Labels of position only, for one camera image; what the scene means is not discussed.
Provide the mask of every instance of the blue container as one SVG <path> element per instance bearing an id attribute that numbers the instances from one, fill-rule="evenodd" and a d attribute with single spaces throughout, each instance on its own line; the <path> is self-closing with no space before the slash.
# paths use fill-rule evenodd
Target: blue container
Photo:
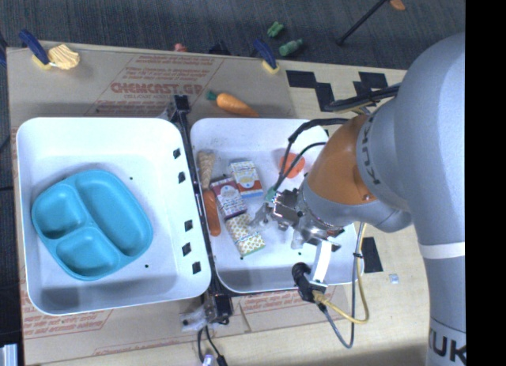
<path id="1" fill-rule="evenodd" d="M 32 221 L 56 262 L 72 277 L 94 281 L 141 256 L 153 227 L 138 200 L 115 175 L 77 173 L 34 201 Z"/>

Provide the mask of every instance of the green object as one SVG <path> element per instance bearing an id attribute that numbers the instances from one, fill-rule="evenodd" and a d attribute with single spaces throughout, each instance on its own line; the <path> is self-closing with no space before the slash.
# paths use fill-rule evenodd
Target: green object
<path id="1" fill-rule="evenodd" d="M 283 44 L 279 47 L 279 54 L 286 57 L 287 55 L 297 51 L 302 44 L 304 44 L 302 39 L 289 41 L 287 44 Z"/>
<path id="2" fill-rule="evenodd" d="M 218 98 L 218 95 L 216 93 L 211 92 L 211 91 L 207 91 L 207 94 L 206 94 L 207 100 L 216 100 L 216 98 Z"/>
<path id="3" fill-rule="evenodd" d="M 285 26 L 279 23 L 278 21 L 275 21 L 272 26 L 269 27 L 267 30 L 267 35 L 269 37 L 276 37 L 281 30 L 283 30 Z"/>

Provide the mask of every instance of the table top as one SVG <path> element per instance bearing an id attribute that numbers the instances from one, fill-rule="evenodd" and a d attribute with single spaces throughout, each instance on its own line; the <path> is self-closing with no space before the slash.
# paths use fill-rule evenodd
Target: table top
<path id="1" fill-rule="evenodd" d="M 28 50 L 8 50 L 13 135 L 24 121 L 37 116 L 154 117 L 175 92 L 188 94 L 191 123 L 203 117 L 230 117 L 209 106 L 202 97 L 206 90 L 234 93 L 254 105 L 262 117 L 330 118 L 336 113 L 321 109 L 329 101 L 355 96 L 361 89 L 398 84 L 405 74 L 377 67 L 280 60 L 280 71 L 273 76 L 257 58 L 69 47 L 81 54 L 74 72 L 43 71 L 31 61 Z M 24 275 L 22 230 L 17 231 Z M 387 234 L 368 226 L 365 236 L 376 253 L 373 269 L 363 276 L 371 315 L 367 323 L 355 326 L 351 350 L 339 342 L 314 304 L 301 301 L 293 290 L 268 292 L 234 297 L 230 324 L 211 329 L 213 343 L 228 364 L 337 364 L 340 360 L 347 365 L 424 364 L 429 291 L 415 231 L 408 227 Z M 351 285 L 331 286 L 327 293 L 349 312 Z M 200 364 L 197 332 L 182 331 L 179 321 L 199 306 L 198 299 L 54 317 L 30 303 L 25 283 L 21 297 L 26 364 Z M 357 298 L 356 317 L 363 315 Z M 350 322 L 337 313 L 333 319 L 348 341 Z M 213 352 L 204 338 L 202 350 L 207 349 Z"/>

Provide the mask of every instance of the white tray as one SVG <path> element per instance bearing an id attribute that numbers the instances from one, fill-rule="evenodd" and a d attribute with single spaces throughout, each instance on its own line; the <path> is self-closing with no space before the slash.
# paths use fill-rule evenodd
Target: white tray
<path id="1" fill-rule="evenodd" d="M 31 119 L 17 132 L 17 162 L 28 295 L 39 310 L 65 315 L 186 299 L 207 290 L 210 264 L 181 134 L 171 123 Z M 67 274 L 36 234 L 30 214 L 39 193 L 87 169 L 118 176 L 153 226 L 153 242 L 141 257 L 97 281 Z M 182 183 L 180 173 L 185 177 Z M 186 230 L 188 221 L 191 228 Z"/>
<path id="2" fill-rule="evenodd" d="M 285 153 L 288 137 L 306 120 L 299 119 L 201 119 L 191 128 L 191 144 L 194 157 L 201 149 L 211 149 L 216 154 L 213 177 L 228 174 L 228 162 L 235 158 L 252 160 L 266 191 L 279 173 L 278 161 Z M 322 127 L 313 127 L 300 134 L 291 151 L 300 152 L 313 142 L 327 141 Z M 322 147 L 309 149 L 305 154 L 306 172 L 314 163 Z M 304 172 L 292 179 L 286 179 L 279 190 L 298 188 Z M 247 212 L 254 216 L 262 204 L 262 197 L 246 198 Z M 293 230 L 281 231 L 271 221 L 261 235 L 266 247 L 241 259 L 232 238 L 221 221 L 221 234 L 210 236 L 217 276 L 225 287 L 238 293 L 266 292 L 294 289 L 292 267 L 298 262 L 312 266 L 316 246 L 306 243 L 302 249 L 290 247 Z M 325 282 L 339 285 L 352 281 L 353 252 L 357 234 L 353 225 L 335 241 L 342 247 L 332 254 Z"/>

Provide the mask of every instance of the carrot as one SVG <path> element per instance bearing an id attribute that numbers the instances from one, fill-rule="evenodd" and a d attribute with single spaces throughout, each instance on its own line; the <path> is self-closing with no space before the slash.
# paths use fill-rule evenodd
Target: carrot
<path id="1" fill-rule="evenodd" d="M 297 154 L 295 153 L 289 153 L 286 157 L 286 164 L 285 164 L 285 171 L 290 168 L 290 165 L 292 165 L 293 161 L 295 160 Z M 279 160 L 279 168 L 281 169 L 281 166 L 283 165 L 283 159 L 284 157 L 281 157 Z M 300 159 L 296 162 L 295 166 L 292 168 L 292 170 L 288 173 L 286 176 L 287 178 L 295 178 L 299 173 L 304 169 L 304 166 L 306 164 L 306 160 L 304 157 L 300 157 Z"/>
<path id="2" fill-rule="evenodd" d="M 209 232 L 211 236 L 219 236 L 221 233 L 221 226 L 214 192 L 211 189 L 206 189 L 203 192 L 203 198 Z"/>
<path id="3" fill-rule="evenodd" d="M 219 108 L 230 113 L 246 117 L 260 117 L 255 109 L 229 93 L 220 93 L 216 95 L 213 92 L 208 92 L 206 97 L 208 100 L 216 100 L 216 104 Z"/>

